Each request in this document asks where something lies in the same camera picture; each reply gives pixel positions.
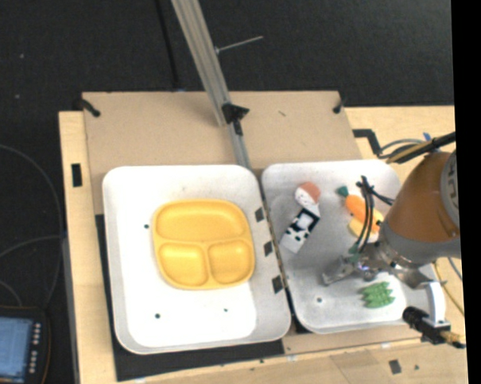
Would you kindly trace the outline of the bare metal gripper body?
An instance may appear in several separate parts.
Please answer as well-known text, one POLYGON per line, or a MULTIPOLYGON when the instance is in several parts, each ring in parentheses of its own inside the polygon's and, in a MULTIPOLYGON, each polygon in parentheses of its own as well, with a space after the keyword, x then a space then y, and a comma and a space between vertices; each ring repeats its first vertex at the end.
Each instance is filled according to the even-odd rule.
POLYGON ((351 265, 366 281, 372 281, 379 273, 403 276, 412 268, 412 262, 402 257, 388 242, 373 242, 359 247, 354 244, 349 249, 351 265))

